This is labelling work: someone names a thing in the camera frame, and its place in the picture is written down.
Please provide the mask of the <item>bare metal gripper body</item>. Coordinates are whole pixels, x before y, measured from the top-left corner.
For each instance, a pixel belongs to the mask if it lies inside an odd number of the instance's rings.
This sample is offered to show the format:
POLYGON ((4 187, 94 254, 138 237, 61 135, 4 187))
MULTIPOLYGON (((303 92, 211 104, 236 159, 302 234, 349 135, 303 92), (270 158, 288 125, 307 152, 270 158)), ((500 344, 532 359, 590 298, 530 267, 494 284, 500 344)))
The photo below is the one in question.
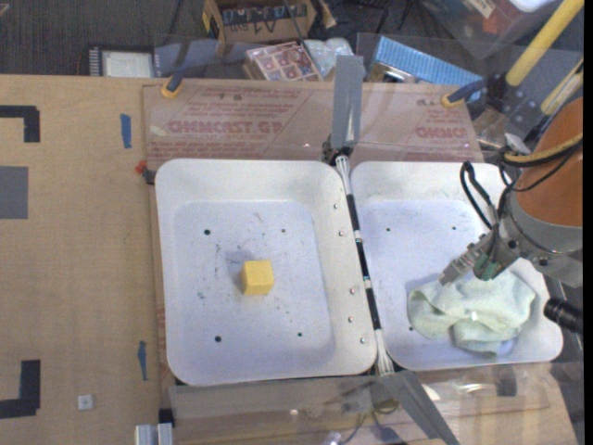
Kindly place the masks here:
POLYGON ((493 280, 519 259, 546 273, 559 260, 559 254, 526 236, 516 225, 500 222, 472 244, 472 258, 474 275, 493 280))

